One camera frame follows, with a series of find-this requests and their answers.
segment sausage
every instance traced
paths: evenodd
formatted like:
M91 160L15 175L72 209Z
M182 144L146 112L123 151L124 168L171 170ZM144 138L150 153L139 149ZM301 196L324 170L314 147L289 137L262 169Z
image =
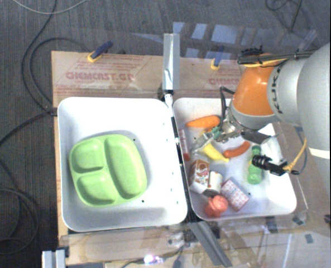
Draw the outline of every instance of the sausage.
M226 158L232 158L232 157L237 157L243 153L245 153L248 148L250 147L250 142L244 141L241 145L239 145L235 149L227 149L223 152L223 155Z

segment dark gray carpet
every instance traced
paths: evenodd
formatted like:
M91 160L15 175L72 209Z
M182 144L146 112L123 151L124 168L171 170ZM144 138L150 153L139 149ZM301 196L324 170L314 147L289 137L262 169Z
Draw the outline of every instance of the dark gray carpet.
M18 0L38 11L50 12L54 0ZM57 0L62 10L81 0ZM17 190L31 200L0 190L0 267L40 267L41 252L57 248L57 214L53 120L43 114L4 138L15 127L43 109L35 102L52 100L51 50L81 51L66 40L50 40L37 48L31 69L42 95L35 92L21 63L33 50L54 37L73 39L93 50L105 41L109 52L162 55L162 36L181 35L181 55L211 58L219 45L225 58L236 59L249 47L272 53L295 51L314 34L308 49L330 41L330 0L303 0L292 32L288 32L298 0L92 0L49 18L31 12L12 0L0 0L0 188ZM31 52L26 56L26 65ZM38 228L33 238L36 217Z

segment orange carrot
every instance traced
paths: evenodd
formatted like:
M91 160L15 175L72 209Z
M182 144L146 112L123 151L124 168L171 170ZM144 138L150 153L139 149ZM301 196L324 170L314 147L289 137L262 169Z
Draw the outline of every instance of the orange carrot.
M236 157L236 156L239 156L239 155L245 153L248 150L249 147L250 147L250 142L245 141L245 142L243 142L241 145L239 145L235 149L227 149L227 150L225 150L223 152L223 155L226 158Z
M218 116L210 115L189 121L186 126L196 128L212 128L218 126L219 123L220 118Z

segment blue clamp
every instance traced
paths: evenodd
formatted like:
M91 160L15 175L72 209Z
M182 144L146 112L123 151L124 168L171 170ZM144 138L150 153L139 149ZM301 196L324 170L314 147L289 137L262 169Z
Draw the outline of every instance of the blue clamp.
M88 56L87 59L91 62L94 63L95 61L97 61L98 59L100 59L100 57L102 56L102 54L104 52L107 52L108 49L113 46L113 42L112 41L108 41L105 42L102 46L98 47L96 49L96 51L91 52Z
M211 62L211 68L214 70L218 70L220 68L220 61L222 59L223 51L225 50L224 46L220 46L215 58Z

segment white tray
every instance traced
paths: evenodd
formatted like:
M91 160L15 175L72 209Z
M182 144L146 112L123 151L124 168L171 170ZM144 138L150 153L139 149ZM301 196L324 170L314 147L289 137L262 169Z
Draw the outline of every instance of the white tray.
M200 136L201 129L186 128L185 124L199 117L212 114L221 115L220 99L180 98L174 102L173 108L178 130L182 128L185 130L186 140L190 150L193 144L195 144L195 139ZM275 134L272 125L267 125L260 132L271 136ZM239 146L243 141L243 138L240 136L230 139L225 144L213 142L213 145L222 152L227 148ZM251 158L251 153L251 150L247 150L245 154L230 159L228 163L210 163L210 169L221 173L224 180L233 178L248 194L250 200L238 212L235 212L229 207L221 214L220 218L209 218L204 210L208 198L202 194L190 191L192 208L201 219L213 221L276 216L290 214L294 211L296 208L296 196L288 174L275 176L265 171L264 178L258 185L251 185L247 182L247 165ZM279 160L282 156L279 147L275 147L275 150L270 150L268 147L263 146L261 153L271 157L275 161ZM190 162L185 162L186 172L188 172L189 168Z
M61 207L73 231L163 226L180 223L188 207L174 132L167 106L157 99L64 99L58 108ZM78 141L119 132L135 139L147 174L147 189L137 199L107 208L93 208L78 197L69 152Z

